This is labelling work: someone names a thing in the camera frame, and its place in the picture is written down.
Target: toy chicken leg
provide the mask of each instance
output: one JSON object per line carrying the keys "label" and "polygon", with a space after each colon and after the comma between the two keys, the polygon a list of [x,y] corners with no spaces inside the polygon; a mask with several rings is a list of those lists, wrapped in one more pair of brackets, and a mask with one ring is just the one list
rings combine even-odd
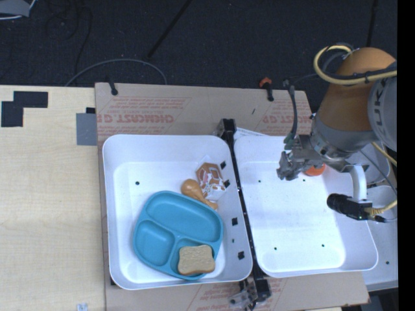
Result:
{"label": "toy chicken leg", "polygon": [[196,181],[195,179],[185,180],[182,184],[181,191],[182,191],[182,194],[185,194],[186,196],[188,196],[190,198],[194,198],[194,199],[210,206],[214,210],[218,208],[218,204],[213,203],[213,202],[205,199],[205,197],[203,197],[202,189],[200,188],[200,185],[199,185],[198,181]]}

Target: blue plate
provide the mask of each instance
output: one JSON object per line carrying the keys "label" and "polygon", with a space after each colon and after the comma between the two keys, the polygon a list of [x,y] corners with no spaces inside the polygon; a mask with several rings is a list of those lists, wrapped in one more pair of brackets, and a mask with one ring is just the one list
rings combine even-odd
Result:
{"label": "blue plate", "polygon": [[206,273],[178,273],[180,248],[207,244],[216,259],[222,237],[222,218],[215,210],[183,194],[159,191],[144,204],[132,243],[146,265],[181,279],[197,280]]}

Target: bread slice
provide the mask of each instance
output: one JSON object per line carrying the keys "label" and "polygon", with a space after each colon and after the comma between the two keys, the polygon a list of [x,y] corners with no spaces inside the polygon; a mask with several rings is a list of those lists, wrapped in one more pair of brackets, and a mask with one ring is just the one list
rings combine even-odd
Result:
{"label": "bread slice", "polygon": [[215,259],[212,257],[212,248],[207,244],[180,248],[177,269],[182,275],[213,272]]}

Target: cardboard sheet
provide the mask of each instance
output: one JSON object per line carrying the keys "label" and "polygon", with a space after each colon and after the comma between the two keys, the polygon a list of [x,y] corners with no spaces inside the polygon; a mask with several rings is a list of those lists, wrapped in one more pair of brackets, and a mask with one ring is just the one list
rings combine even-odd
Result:
{"label": "cardboard sheet", "polygon": [[[228,298],[239,283],[191,284],[147,290],[123,290],[111,284],[102,145],[119,133],[153,135],[211,135],[221,119],[235,119],[237,127],[267,135],[287,135],[293,110],[289,94],[274,90],[269,102],[265,90],[214,87],[95,84],[97,143],[101,186],[102,238],[107,310],[232,310]],[[296,92],[299,134],[311,129],[311,110],[303,91]],[[256,310],[305,310],[360,305],[369,295],[359,272],[268,278],[272,296]]]}

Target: white tray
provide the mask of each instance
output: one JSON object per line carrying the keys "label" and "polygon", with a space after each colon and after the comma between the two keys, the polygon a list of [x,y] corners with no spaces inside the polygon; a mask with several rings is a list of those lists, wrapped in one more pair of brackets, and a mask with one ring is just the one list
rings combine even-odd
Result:
{"label": "white tray", "polygon": [[331,193],[353,196],[351,176],[277,175],[284,137],[244,136],[235,155],[259,267],[271,277],[370,270],[378,254],[367,221],[331,210]]}
{"label": "white tray", "polygon": [[[252,270],[252,256],[228,145],[210,135],[114,135],[102,149],[108,219],[110,273],[127,290],[179,284],[241,281]],[[218,200],[224,234],[216,268],[197,281],[162,273],[141,262],[132,235],[144,203],[155,192],[180,192],[205,156],[220,165],[230,185]]]}

